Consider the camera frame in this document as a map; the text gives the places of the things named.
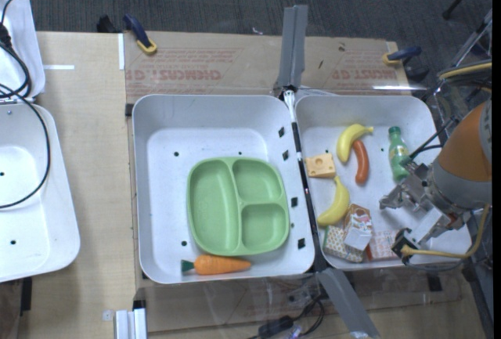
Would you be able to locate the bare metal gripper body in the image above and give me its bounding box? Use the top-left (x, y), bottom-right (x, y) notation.
top-left (402, 162), bottom-right (471, 231)

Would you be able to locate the white plastic tray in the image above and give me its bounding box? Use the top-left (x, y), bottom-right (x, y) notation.
top-left (294, 94), bottom-right (473, 272)
top-left (132, 94), bottom-right (316, 285)

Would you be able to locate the green plastic bottle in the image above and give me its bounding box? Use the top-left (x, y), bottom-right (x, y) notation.
top-left (387, 125), bottom-right (412, 183)

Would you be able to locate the white and orange carton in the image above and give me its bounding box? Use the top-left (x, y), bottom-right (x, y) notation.
top-left (342, 203), bottom-right (373, 251)

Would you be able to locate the pink and orange packet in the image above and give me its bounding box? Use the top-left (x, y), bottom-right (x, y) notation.
top-left (366, 229), bottom-right (401, 261)

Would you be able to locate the orange sausage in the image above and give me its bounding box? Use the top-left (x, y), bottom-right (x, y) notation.
top-left (352, 139), bottom-right (370, 186)

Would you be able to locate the yellow banana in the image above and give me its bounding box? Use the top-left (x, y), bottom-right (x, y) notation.
top-left (316, 175), bottom-right (351, 228)
top-left (336, 123), bottom-right (375, 164)

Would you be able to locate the orange patterned packet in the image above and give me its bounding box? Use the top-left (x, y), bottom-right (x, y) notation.
top-left (323, 225), bottom-right (366, 264)

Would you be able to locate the yellow cheese wedge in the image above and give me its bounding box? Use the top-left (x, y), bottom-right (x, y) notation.
top-left (304, 152), bottom-right (337, 179)

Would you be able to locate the green divided plate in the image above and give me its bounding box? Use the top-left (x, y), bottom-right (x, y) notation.
top-left (186, 157), bottom-right (291, 257)

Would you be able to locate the orange carrot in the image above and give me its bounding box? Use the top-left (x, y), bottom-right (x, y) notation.
top-left (180, 254), bottom-right (252, 276)

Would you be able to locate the brown cardboard board red print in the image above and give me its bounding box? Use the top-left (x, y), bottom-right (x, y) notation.
top-left (122, 30), bottom-right (466, 334)

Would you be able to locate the black cylinder on white bracket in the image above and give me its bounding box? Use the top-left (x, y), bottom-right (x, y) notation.
top-left (391, 207), bottom-right (451, 266)

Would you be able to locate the black block with thin wires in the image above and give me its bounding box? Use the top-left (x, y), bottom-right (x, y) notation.
top-left (278, 83), bottom-right (301, 99)

